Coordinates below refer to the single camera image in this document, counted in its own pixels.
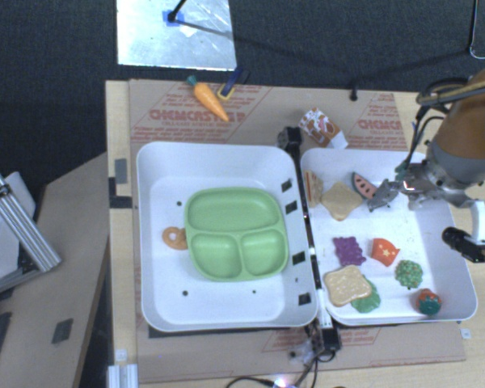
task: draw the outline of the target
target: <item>metal frame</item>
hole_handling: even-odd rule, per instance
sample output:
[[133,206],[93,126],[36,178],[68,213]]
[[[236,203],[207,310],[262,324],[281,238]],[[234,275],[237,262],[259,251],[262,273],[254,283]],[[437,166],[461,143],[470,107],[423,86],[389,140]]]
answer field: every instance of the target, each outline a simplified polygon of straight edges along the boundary
[[36,269],[29,272],[18,268],[18,270],[0,279],[0,292],[2,292],[55,268],[61,262],[61,258],[44,239],[34,221],[28,216],[1,175],[0,215],[36,266]]

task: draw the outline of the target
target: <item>toy food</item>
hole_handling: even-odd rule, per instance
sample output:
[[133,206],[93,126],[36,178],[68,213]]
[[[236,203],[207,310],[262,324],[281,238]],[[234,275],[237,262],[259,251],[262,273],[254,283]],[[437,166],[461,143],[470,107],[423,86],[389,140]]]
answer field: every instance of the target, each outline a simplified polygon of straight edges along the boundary
[[352,186],[365,199],[371,200],[377,191],[377,187],[370,183],[365,177],[352,173]]
[[372,287],[372,294],[368,297],[362,297],[360,299],[356,299],[350,302],[352,307],[356,309],[360,314],[368,314],[372,310],[377,309],[379,305],[381,305],[381,298],[379,297],[377,288],[370,280],[366,279],[366,281],[368,281],[369,285]]
[[332,241],[336,246],[336,255],[342,266],[348,266],[349,264],[361,266],[366,261],[355,237],[333,238]]
[[385,266],[390,266],[400,249],[384,238],[375,238],[372,245],[372,259],[378,260]]
[[430,289],[422,289],[417,297],[416,305],[421,314],[437,314],[442,306],[442,300]]
[[353,264],[327,273],[323,281],[334,306],[344,306],[360,297],[372,294],[372,286]]
[[175,250],[187,250],[187,237],[185,229],[167,227],[162,233],[162,240],[166,245]]
[[401,260],[395,268],[395,279],[408,289],[418,288],[422,281],[422,268],[411,260]]
[[323,193],[323,181],[313,171],[304,171],[306,185],[307,204],[316,207],[320,204]]
[[194,96],[199,100],[205,108],[211,111],[214,115],[219,116],[225,122],[228,122],[228,115],[225,109],[217,99],[216,95],[209,88],[209,85],[203,82],[198,82],[195,76],[189,76],[187,83],[194,87]]
[[307,111],[298,126],[323,147],[342,149],[348,145],[340,127],[318,108]]
[[363,202],[361,196],[338,181],[322,195],[322,204],[337,221],[342,221]]

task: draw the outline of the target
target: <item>wooden table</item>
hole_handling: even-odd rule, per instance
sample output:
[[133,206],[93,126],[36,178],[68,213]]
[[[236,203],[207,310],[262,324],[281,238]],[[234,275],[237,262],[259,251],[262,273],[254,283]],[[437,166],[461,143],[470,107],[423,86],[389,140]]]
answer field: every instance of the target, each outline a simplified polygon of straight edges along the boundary
[[[0,388],[75,388],[108,265],[106,154],[47,186],[37,224],[63,261],[0,301],[0,314],[11,313]],[[70,333],[54,343],[59,323]]]
[[[404,135],[406,139],[411,140],[411,121],[418,110],[415,94],[395,93],[394,98],[403,124]],[[130,156],[129,86],[126,82],[107,82],[107,112],[108,176],[114,178],[118,158]],[[427,137],[431,136],[431,130],[428,130]],[[126,180],[116,185],[115,194],[118,197],[131,196],[133,180],[130,177],[129,161],[127,166]],[[485,184],[482,187],[471,188],[469,193],[475,198],[485,199]],[[452,211],[456,226],[470,231],[470,214],[466,210],[452,209]],[[124,229],[132,222],[132,212],[129,209],[111,209],[113,344],[117,355],[117,365],[137,363],[133,237],[126,234]],[[485,387],[485,264],[470,264],[470,273],[478,295],[479,308],[472,319],[461,324],[461,328],[466,332],[465,335],[468,331],[470,332],[470,339],[464,341],[467,358],[465,362],[333,370],[319,373],[317,386],[441,388],[442,386],[477,386],[480,384]],[[215,388],[225,386],[231,379],[164,382],[141,386],[144,388]],[[294,379],[294,376],[289,378],[290,381],[294,381]],[[255,386],[255,383],[239,382],[236,386],[252,387]]]

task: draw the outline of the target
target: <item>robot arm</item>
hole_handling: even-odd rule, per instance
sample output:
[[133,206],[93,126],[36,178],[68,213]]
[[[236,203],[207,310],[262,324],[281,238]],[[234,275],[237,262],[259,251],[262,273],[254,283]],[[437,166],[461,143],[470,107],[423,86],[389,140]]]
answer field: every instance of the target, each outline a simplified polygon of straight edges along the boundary
[[[485,202],[468,197],[466,189],[485,180],[485,70],[463,84],[456,81],[438,82],[419,94],[420,110],[415,117],[415,130],[407,158],[396,168],[395,181],[385,179],[369,210],[387,205],[399,193],[408,196],[410,209],[424,201],[446,200],[455,207],[472,212],[472,235],[447,229],[442,238],[451,248],[475,262],[485,261]],[[450,109],[445,105],[453,102]],[[430,108],[445,117],[428,118],[421,123]],[[425,125],[442,119],[436,136],[428,144],[426,158],[412,163],[411,156],[424,133]]]

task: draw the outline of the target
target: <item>white tray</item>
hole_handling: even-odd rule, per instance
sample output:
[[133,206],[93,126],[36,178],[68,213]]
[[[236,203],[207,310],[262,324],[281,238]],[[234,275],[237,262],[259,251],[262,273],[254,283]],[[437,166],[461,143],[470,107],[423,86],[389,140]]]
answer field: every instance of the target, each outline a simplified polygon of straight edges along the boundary
[[[353,171],[375,185],[385,178],[394,179],[394,169],[407,153],[377,150],[312,149],[302,157],[302,169],[312,170],[323,181],[324,191],[341,181],[349,187]],[[415,154],[413,162],[420,162],[422,154]],[[350,304],[336,307],[326,300],[327,309],[337,321],[349,325],[378,325],[391,323],[464,320],[474,315],[476,294],[466,261],[457,251],[441,240],[442,231],[454,226],[449,205],[432,200],[422,209],[410,211],[407,197],[399,196],[390,207],[368,210],[366,203],[355,209],[344,221],[336,221],[323,205],[310,209],[316,254],[323,276],[341,268],[332,242],[336,237],[355,236],[367,260],[361,272],[377,286],[382,303],[368,314],[360,314]],[[374,238],[385,238],[401,251],[387,268],[370,257]],[[394,270],[403,259],[413,260],[422,267],[423,281],[418,289],[408,290],[394,278]],[[430,288],[443,303],[440,312],[432,317],[415,310],[418,292]]]
[[[141,307],[160,331],[300,327],[318,310],[293,160],[271,146],[154,142],[137,156],[141,232]],[[284,192],[283,183],[290,183]],[[262,188],[282,208],[289,240],[285,269],[267,279],[218,282],[195,268],[188,251],[162,240],[184,227],[188,198],[206,188]],[[297,203],[286,213],[285,206]],[[304,259],[299,263],[294,260]]]

